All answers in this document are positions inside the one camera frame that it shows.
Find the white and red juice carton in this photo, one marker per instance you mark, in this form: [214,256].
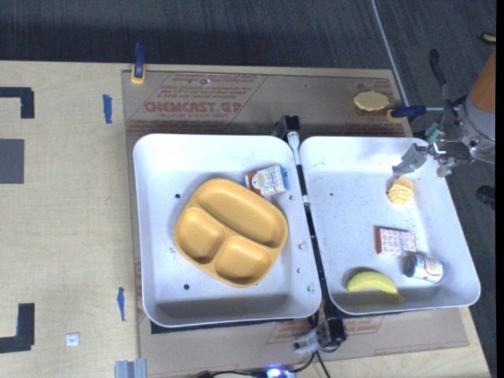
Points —
[268,180]

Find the small white square tile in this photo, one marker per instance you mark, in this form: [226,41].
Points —
[73,339]

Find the red and white packet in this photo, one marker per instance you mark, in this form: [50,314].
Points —
[395,241]

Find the yellow round biscuit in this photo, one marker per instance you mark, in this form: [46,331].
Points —
[371,101]

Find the yellow toy corn piece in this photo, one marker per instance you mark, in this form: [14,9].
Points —
[401,191]

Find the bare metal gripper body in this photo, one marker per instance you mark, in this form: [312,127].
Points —
[458,150]

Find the thin black and white rod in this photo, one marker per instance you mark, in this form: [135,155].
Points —
[308,207]

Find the small white can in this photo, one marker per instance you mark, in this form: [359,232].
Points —
[427,268]

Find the brown cardboard board red print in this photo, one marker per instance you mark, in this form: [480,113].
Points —
[252,101]

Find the white plastic tray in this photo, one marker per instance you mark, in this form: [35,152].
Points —
[165,160]
[354,171]

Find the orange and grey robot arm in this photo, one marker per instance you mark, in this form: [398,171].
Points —
[484,89]

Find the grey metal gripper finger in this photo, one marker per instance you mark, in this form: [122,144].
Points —
[445,169]
[411,159]

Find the orange divided plate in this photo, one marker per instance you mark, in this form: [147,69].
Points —
[232,230]

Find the yellow banana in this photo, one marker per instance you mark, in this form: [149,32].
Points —
[372,282]

